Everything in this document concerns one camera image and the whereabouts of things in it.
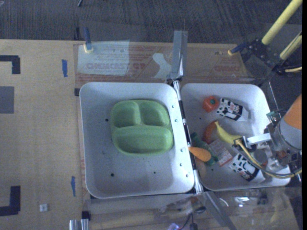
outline banana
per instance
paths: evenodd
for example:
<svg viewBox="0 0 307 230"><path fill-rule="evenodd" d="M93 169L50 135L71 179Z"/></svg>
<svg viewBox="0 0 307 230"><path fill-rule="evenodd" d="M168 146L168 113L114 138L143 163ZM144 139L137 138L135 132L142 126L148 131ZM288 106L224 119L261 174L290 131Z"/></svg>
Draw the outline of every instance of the banana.
<svg viewBox="0 0 307 230"><path fill-rule="evenodd" d="M233 145L235 139L239 139L239 138L242 137L242 136L239 136L239 135L231 135L231 134L227 133L227 132L219 125L219 122L218 122L218 121L215 122L215 125L216 125L217 135L218 135L219 139L222 140L222 141L224 141L224 142L227 142L227 143Z"/></svg>

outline blue tape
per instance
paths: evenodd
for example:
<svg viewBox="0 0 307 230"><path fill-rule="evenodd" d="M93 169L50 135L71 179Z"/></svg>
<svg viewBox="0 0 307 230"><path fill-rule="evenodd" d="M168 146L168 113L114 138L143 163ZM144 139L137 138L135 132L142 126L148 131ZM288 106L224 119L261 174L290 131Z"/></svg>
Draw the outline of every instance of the blue tape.
<svg viewBox="0 0 307 230"><path fill-rule="evenodd" d="M74 197L76 197L76 178L74 176L71 177L71 188L72 188L72 194Z"/></svg>
<svg viewBox="0 0 307 230"><path fill-rule="evenodd" d="M67 72L68 72L68 68L67 68L67 60L63 59L62 60L62 71L63 71L63 75L64 77L68 77Z"/></svg>

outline gray square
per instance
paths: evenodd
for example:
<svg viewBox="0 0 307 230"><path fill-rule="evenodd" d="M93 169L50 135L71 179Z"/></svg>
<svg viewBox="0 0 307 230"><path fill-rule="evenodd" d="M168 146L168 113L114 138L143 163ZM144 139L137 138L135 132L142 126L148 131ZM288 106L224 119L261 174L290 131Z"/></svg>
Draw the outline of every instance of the gray square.
<svg viewBox="0 0 307 230"><path fill-rule="evenodd" d="M14 87L0 86L0 113L14 113Z"/></svg>

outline green divided tray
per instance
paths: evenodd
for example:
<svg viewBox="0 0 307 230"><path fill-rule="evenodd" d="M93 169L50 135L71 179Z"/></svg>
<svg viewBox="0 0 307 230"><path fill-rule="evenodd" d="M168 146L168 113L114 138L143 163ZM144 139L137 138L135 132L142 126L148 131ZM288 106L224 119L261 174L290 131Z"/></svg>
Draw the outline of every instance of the green divided tray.
<svg viewBox="0 0 307 230"><path fill-rule="evenodd" d="M111 110L112 140L127 155L154 155L173 147L167 109L156 101L128 100Z"/></svg>

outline orange object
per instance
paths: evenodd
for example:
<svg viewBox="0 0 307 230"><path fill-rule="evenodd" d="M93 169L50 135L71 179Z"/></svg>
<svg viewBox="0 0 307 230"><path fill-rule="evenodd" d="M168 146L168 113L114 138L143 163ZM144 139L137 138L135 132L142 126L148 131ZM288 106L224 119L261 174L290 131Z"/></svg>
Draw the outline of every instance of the orange object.
<svg viewBox="0 0 307 230"><path fill-rule="evenodd" d="M202 140L206 142L207 144L210 144L213 142L211 139L213 131L216 129L216 124L215 121L209 123L209 125L206 127L204 133L203 133L203 138Z"/></svg>
<svg viewBox="0 0 307 230"><path fill-rule="evenodd" d="M284 116L285 122L297 129L302 129L302 94L294 101Z"/></svg>
<svg viewBox="0 0 307 230"><path fill-rule="evenodd" d="M203 100L202 108L209 113L217 109L219 105L220 105L219 101L214 96L209 96L208 98Z"/></svg>
<svg viewBox="0 0 307 230"><path fill-rule="evenodd" d="M208 162L211 159L211 153L204 148L189 147L189 151L203 162Z"/></svg>

